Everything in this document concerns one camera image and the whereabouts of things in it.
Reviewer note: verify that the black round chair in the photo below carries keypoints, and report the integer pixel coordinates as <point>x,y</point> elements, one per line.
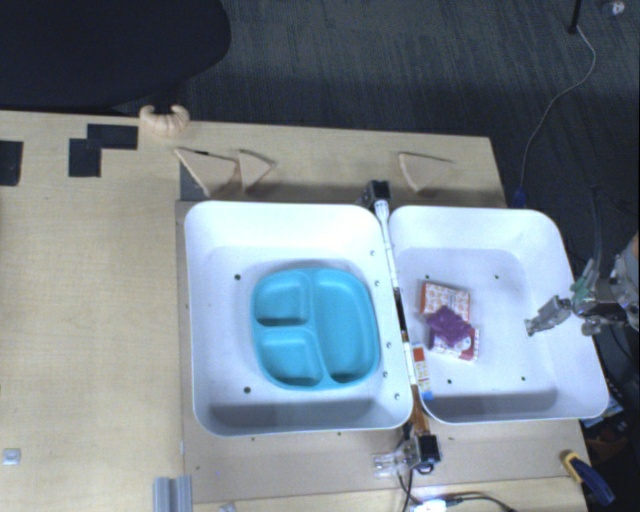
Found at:
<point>100,45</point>

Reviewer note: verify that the red and white packet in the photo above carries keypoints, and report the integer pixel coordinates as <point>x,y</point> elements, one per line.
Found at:
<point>462,347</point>

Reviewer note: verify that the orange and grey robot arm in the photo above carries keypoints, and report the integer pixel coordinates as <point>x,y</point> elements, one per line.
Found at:
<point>635,246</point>

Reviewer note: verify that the white plastic tray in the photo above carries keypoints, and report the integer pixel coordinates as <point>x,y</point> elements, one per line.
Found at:
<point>525,350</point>
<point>220,320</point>

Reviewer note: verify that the beige croissant bread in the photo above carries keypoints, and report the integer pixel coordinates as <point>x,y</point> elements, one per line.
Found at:
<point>164,122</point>

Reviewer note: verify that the thin black and white rod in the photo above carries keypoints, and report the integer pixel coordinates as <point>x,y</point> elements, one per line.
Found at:
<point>388,240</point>

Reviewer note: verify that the blue divided plate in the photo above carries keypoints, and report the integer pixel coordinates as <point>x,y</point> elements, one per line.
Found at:
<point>345,325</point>

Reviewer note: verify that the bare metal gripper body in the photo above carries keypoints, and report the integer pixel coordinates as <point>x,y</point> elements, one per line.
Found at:
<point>617,295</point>

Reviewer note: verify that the small white square block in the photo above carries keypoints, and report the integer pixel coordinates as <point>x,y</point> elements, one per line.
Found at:
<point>11,456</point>

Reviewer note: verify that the purple grapes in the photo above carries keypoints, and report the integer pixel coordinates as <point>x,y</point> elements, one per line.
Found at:
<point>447,324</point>

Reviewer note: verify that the orange and white patterned packet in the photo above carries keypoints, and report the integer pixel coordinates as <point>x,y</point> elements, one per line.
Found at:
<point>445,296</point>

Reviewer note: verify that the white carton with orange print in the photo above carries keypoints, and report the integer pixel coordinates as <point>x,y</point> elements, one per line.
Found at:
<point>420,365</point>

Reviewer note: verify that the pale wooden triangle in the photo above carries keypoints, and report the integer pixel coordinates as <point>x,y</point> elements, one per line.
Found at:
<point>425,172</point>
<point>210,170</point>
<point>254,170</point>

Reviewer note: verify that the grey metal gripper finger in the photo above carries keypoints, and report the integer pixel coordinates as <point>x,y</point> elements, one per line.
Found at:
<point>547,314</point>
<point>590,328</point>

